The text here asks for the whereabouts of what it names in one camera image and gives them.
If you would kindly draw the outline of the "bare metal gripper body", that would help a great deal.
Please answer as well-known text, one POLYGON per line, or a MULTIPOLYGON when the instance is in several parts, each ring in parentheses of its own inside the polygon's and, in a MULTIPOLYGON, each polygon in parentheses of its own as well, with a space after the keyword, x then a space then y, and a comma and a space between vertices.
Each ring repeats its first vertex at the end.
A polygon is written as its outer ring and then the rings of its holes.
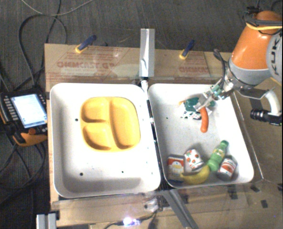
POLYGON ((224 100, 234 91, 225 79, 220 79, 217 83, 210 86, 210 88, 202 94, 203 103, 210 103, 212 101, 224 100))

